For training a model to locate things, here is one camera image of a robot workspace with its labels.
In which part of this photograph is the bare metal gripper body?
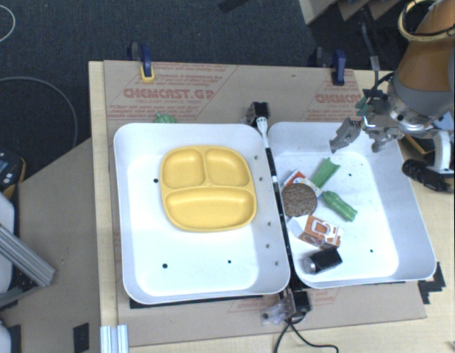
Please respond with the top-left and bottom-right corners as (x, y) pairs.
(360, 100), (440, 141)

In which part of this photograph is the light green toy celery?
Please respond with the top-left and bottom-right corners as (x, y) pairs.
(309, 157), (342, 191)

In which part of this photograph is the small orange and white carton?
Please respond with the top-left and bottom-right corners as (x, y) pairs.
(282, 168), (323, 200)

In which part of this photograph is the white plastic tray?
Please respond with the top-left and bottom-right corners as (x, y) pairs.
(266, 121), (437, 290)
(112, 122), (292, 305)

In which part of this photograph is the green ribbed toy vegetable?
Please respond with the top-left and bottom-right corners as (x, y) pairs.
(320, 190), (359, 222)

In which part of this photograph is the brown round biscuit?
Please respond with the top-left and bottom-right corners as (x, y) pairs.
(281, 182), (318, 218)

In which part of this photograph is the thin black and white rod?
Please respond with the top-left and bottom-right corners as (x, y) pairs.
(256, 117), (298, 294)

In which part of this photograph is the large orange and white carton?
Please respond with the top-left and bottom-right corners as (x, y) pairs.
(287, 214), (345, 250)

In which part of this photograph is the black can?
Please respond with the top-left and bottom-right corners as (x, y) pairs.
(301, 246), (343, 275)

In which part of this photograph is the yellow divided plate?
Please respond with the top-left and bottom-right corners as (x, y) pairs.
(159, 145), (258, 233)

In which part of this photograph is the brown cardboard board, red print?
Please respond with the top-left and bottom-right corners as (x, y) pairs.
(102, 60), (429, 347)

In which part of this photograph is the black cylinder on white bracket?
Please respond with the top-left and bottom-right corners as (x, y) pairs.
(401, 129), (455, 193)

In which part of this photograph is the black block with thin wires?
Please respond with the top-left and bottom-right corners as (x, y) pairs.
(261, 288), (313, 326)
(244, 101), (271, 126)

